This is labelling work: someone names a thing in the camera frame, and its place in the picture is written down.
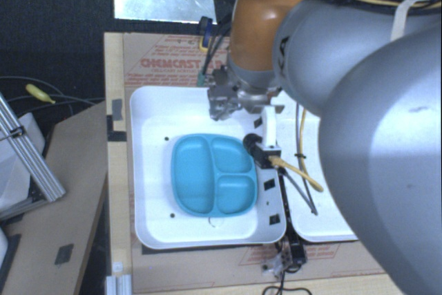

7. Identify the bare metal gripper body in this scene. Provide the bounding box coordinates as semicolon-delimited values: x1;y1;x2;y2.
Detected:
206;66;285;122

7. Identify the brown cardboard board, red print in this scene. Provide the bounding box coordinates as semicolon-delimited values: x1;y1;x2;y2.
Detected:
122;32;388;294

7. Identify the blue divided plate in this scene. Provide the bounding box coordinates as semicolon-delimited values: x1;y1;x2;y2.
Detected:
170;133;259;218

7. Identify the thin black rod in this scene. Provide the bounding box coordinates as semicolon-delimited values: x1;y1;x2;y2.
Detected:
277;171;296;243

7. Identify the yellow banana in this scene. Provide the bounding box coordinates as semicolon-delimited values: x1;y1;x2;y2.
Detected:
25;83;57;105

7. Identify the black cylinder on white bracket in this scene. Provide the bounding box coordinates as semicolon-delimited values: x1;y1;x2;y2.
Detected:
242;105;282;169

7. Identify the black block with thin wires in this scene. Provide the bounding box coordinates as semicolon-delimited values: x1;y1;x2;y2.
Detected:
287;234;309;267

